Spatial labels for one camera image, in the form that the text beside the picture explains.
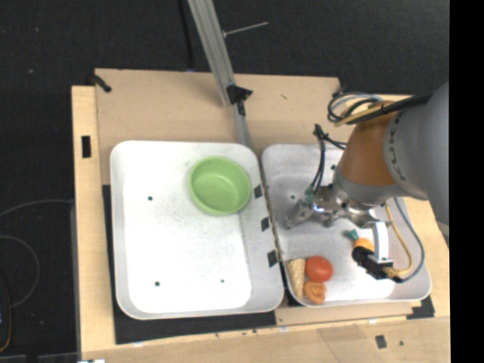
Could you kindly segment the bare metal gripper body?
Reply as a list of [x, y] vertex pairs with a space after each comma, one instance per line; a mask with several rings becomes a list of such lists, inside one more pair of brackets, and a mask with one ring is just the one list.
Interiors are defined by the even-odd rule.
[[326, 211], [341, 211], [343, 216], [336, 223], [347, 220], [359, 228], [378, 221], [372, 206], [364, 205], [351, 198], [342, 188], [336, 185], [319, 187], [312, 196], [312, 202], [314, 203], [315, 214], [320, 221], [321, 214]]

